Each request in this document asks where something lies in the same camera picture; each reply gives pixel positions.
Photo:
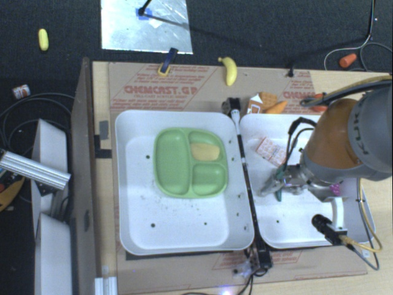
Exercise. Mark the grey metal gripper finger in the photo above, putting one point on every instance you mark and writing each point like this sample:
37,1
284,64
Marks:
268,187

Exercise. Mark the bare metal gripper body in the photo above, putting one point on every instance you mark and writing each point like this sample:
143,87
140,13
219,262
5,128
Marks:
302,181

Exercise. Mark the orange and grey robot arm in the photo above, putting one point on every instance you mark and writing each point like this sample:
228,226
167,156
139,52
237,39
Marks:
344,140

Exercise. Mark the thin black and white rod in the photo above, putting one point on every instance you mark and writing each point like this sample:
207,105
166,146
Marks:
245,171

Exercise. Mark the purple grapes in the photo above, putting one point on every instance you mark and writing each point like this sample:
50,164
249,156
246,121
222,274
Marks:
335,189

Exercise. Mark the white plastic tray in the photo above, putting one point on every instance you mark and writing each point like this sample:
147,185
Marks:
294,223
184,223

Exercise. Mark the yellow bread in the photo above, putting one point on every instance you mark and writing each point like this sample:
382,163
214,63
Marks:
205,152

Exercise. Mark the red rounded toy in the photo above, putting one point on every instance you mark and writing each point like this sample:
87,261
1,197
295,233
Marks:
320,107

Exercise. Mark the orange carrot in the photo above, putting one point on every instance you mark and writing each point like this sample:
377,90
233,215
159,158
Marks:
277,107
348,60

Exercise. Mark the brown and white carton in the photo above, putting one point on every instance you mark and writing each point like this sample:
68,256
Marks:
254,106

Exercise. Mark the orange waffle biscuit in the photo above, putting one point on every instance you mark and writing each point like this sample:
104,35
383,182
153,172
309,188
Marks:
267,99

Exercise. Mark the green divided plate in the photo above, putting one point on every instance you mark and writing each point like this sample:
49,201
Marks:
172,161

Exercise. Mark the yellow banana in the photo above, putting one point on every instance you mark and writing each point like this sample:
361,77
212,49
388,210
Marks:
231,71

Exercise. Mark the brown cardboard board red print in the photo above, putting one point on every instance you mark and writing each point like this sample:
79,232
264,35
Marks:
172,88

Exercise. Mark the small red and white can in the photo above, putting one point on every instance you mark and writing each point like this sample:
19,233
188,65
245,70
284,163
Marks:
21,91

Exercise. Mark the yellow oblong toy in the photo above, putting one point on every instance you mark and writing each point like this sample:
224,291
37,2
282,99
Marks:
43,39

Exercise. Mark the black cylinder on white bracket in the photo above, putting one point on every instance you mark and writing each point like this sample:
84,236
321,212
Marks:
330,227

